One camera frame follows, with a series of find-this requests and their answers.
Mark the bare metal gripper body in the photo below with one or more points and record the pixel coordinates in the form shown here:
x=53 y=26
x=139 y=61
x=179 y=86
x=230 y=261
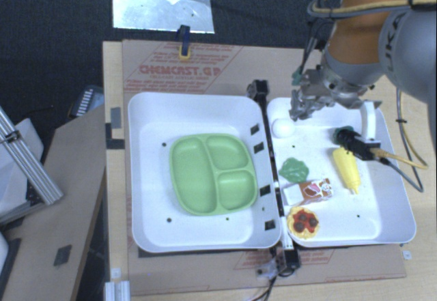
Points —
x=336 y=91

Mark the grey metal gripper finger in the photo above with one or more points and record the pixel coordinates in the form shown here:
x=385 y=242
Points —
x=311 y=105
x=295 y=106

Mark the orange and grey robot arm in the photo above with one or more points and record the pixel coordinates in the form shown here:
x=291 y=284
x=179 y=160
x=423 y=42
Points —
x=362 y=37

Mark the white egg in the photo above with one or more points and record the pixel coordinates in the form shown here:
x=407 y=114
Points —
x=283 y=128

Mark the thin black and white rod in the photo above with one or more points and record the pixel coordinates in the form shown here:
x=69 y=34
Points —
x=272 y=159

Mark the green lettuce leaf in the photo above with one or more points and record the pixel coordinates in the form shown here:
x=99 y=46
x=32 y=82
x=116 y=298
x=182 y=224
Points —
x=294 y=170

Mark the yellow squeeze bottle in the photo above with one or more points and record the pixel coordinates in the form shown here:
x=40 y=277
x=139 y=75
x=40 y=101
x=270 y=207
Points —
x=347 y=168

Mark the white and brown carton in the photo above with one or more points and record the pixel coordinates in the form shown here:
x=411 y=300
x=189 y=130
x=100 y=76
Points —
x=310 y=190

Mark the brown cardboard board red print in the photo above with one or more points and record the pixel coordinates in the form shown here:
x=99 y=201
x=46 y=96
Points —
x=218 y=67

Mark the yellow pizza with red topping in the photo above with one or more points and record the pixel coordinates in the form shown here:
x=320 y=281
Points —
x=303 y=222

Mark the white plastic tray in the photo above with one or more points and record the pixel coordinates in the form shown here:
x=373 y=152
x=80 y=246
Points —
x=379 y=204
x=153 y=170

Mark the green divided plate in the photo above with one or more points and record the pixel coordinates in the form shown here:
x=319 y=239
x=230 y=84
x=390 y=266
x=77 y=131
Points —
x=194 y=173

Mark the black cylinder on white bracket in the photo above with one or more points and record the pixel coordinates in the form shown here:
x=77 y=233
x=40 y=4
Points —
x=355 y=144

